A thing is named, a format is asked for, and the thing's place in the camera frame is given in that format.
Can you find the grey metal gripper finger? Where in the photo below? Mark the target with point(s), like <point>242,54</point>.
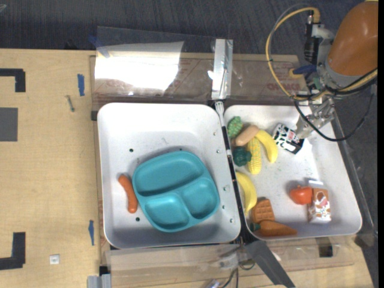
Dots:
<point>311,130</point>
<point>301,128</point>

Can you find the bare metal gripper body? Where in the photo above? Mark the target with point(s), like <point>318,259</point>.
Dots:
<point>324,109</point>

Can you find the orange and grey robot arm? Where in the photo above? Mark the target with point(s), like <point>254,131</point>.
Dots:
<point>357,40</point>

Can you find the black and white cow carton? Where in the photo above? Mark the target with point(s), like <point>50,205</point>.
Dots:
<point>285,138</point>

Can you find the yellow banana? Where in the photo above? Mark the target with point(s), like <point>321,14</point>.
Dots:
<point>269,145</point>
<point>249,190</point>

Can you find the white plastic tray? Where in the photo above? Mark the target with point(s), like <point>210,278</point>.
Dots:
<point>156,124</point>
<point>300,172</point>

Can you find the tan bread roll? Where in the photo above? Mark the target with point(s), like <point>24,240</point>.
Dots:
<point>246,135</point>

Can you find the yellow corn cob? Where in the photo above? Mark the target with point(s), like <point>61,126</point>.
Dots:
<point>254,157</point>

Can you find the orange tomato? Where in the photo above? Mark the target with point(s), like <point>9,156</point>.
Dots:
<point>301,195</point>

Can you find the green broccoli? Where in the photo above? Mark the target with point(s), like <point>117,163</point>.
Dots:
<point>241,157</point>

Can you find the green grapes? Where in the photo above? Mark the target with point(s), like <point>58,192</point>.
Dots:
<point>234,127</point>

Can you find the brown and white carton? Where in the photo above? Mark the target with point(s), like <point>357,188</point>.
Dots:
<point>319,205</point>

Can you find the brown waffle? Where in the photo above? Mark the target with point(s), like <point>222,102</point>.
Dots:
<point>263,211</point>

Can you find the orange carrot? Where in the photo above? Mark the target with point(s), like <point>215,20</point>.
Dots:
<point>274,228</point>

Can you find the blue divided plate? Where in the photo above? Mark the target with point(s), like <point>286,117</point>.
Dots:
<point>174,190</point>

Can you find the orange sausage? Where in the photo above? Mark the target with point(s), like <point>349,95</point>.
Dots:
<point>128,192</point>

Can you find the small teal screw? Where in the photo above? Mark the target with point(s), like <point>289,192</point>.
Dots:
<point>70,103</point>

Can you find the small white square block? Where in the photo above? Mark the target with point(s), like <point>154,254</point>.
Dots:
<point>54,259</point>

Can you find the black cylinder on white bracket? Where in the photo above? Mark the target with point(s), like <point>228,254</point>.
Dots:
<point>312,45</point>

